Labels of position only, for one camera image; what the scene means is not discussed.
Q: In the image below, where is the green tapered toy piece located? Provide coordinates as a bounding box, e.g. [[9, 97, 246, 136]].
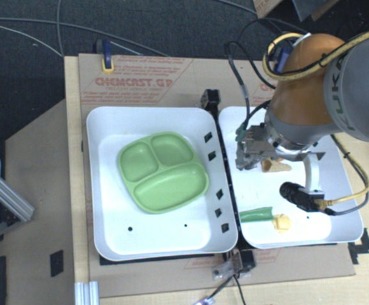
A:
[[239, 206, 274, 224]]

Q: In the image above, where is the black block with thin wires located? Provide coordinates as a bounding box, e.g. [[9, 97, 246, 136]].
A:
[[200, 88, 221, 111], [235, 249, 256, 275]]

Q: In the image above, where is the brown cardboard board, red print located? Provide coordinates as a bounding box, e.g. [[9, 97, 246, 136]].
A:
[[78, 53, 357, 299]]

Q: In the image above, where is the black cylinder on white bracket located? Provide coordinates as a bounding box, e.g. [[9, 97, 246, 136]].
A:
[[279, 151, 327, 213]]

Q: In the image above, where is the tan waffle cone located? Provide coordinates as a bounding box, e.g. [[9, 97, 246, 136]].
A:
[[260, 157, 292, 173]]

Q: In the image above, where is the white plastic tray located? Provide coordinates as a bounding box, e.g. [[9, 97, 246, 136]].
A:
[[85, 105, 239, 262], [218, 105, 365, 250]]

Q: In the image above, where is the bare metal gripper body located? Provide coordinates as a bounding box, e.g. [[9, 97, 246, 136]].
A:
[[237, 124, 311, 161]]

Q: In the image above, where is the green divided plate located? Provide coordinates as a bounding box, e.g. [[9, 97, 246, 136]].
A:
[[117, 131, 210, 215]]

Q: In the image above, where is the pale yellow toy lump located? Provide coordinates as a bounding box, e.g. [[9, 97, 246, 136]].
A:
[[271, 213, 292, 234]]

